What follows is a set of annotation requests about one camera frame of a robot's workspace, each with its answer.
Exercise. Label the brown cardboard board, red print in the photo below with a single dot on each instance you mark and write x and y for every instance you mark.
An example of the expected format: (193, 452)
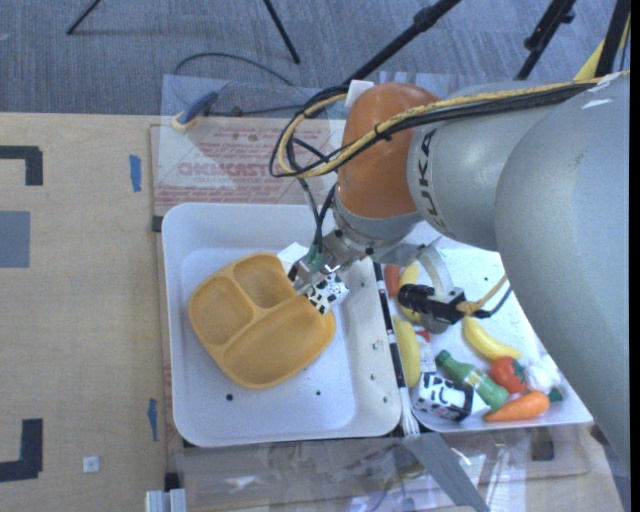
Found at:
(220, 165)

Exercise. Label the orange sausage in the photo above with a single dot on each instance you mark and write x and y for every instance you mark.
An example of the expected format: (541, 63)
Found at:
(392, 280)

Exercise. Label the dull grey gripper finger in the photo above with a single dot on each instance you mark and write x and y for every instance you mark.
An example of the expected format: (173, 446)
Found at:
(338, 275)
(301, 281)

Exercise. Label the orange divided plate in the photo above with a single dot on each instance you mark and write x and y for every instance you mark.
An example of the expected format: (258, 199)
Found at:
(260, 330)

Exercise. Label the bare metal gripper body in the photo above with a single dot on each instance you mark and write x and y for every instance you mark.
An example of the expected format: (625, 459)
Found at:
(350, 247)

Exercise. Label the white plastic tray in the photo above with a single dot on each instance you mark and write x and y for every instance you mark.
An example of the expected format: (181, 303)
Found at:
(280, 410)
(520, 320)

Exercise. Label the small white square tile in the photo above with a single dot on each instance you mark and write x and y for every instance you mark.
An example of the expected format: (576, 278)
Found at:
(90, 464)

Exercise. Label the grey metal can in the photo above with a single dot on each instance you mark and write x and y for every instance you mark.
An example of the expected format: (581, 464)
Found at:
(437, 325)

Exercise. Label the thin black and white rod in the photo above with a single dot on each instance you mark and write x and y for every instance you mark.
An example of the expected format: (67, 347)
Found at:
(395, 350)

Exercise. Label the black and white cow carton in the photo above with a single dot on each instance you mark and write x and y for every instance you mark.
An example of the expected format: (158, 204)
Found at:
(326, 296)
(442, 397)

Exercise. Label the yellow banana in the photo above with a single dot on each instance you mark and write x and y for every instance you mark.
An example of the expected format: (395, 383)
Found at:
(411, 277)
(485, 342)
(409, 355)

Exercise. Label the red tomato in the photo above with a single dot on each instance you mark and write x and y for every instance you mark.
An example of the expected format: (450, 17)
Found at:
(506, 375)

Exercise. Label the white and red carton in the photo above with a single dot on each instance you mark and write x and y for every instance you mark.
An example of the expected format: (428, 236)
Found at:
(426, 352)

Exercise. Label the green bottle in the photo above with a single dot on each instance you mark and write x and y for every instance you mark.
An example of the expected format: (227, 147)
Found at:
(472, 377)

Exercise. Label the orange carrot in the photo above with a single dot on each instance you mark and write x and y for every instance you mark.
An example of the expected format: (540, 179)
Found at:
(520, 407)

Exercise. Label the white lumpy object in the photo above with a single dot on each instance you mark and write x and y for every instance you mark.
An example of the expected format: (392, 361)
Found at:
(542, 377)

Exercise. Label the black cylinder on white bracket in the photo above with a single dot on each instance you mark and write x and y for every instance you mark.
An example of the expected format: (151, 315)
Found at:
(422, 297)

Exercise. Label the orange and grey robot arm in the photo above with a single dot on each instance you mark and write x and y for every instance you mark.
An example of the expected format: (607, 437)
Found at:
(550, 200)

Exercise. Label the black tripod stand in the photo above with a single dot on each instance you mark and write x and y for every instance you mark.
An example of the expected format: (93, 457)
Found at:
(282, 32)
(425, 17)
(545, 30)

